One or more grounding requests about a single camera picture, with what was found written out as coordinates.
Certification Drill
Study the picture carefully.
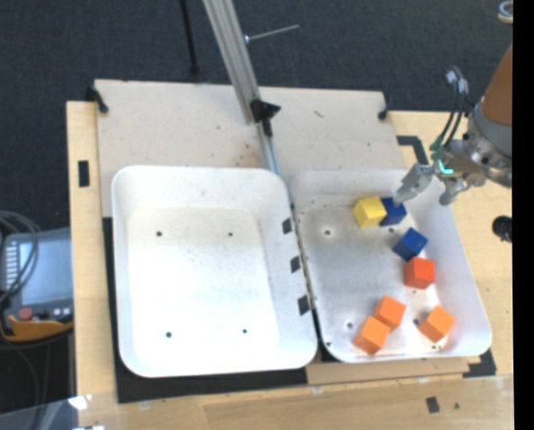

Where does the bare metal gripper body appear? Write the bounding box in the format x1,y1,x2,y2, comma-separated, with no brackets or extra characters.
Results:
432,139,513,189

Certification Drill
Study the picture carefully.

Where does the blue cube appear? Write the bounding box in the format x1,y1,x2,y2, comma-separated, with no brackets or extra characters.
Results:
378,197,409,228
392,227,429,262

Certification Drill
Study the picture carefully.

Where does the yellow cube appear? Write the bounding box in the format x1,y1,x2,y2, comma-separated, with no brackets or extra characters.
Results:
351,195,388,229

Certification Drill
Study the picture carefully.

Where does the red-orange cube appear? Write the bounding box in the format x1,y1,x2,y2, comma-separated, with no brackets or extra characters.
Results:
403,256,436,290

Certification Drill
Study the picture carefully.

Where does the white plastic tray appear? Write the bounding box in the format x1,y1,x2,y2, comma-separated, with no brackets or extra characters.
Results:
288,168,493,365
110,164,319,379

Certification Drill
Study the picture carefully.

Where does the orange cube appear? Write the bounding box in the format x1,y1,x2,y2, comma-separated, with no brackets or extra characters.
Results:
352,315,392,356
418,305,457,344
373,295,407,330

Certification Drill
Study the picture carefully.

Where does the thin black and white rod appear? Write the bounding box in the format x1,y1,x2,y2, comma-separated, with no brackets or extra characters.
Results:
260,123,318,314

